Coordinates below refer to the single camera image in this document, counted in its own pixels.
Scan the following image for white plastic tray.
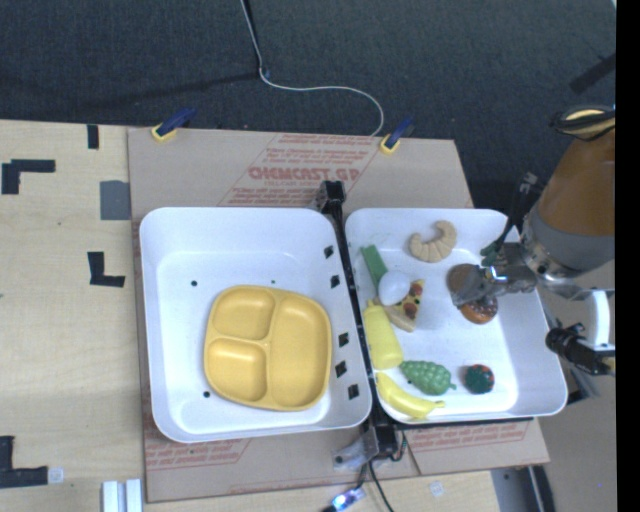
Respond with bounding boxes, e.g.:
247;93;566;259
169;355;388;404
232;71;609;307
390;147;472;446
138;205;374;445
344;206;570;426

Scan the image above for pizza slice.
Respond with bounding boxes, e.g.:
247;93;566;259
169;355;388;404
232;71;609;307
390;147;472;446
383;278;427;334

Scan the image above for white egg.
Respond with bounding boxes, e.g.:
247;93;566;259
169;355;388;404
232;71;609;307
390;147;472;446
376;269;412;308

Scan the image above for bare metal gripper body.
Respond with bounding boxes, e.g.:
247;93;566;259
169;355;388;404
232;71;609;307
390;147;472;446
492;242;571;297

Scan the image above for red and green strawberry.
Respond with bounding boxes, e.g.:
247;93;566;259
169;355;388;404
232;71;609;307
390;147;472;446
461;363;497;396

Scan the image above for brown doughnut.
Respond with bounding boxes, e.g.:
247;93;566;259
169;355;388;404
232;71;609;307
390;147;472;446
458;294;500;326

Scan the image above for black cylinder on white bracket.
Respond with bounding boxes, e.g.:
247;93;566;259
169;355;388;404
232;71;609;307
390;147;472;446
544;287;617;377

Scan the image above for green grapes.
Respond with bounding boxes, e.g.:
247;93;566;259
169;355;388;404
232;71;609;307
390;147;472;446
398;359;458;398

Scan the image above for thin black rod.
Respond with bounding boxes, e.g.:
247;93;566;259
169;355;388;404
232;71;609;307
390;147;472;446
327;199;396;454

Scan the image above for yellow squeeze bottle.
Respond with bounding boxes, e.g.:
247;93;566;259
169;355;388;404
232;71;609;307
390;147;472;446
361;298;405;372

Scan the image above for yellow banana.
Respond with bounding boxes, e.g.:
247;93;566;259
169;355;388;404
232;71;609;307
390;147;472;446
374;370;447;421

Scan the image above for brown cardboard board red print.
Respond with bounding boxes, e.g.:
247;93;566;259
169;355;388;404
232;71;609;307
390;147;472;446
126;127;552;504

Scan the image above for green rectangular stick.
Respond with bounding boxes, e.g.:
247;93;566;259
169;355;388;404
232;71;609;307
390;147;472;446
360;243;391;292

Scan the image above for beige croissant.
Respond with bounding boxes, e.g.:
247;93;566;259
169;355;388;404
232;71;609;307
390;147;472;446
407;219;458;264

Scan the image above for yellow divided plate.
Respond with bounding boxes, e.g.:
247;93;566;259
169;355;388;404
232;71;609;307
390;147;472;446
202;284;334;413

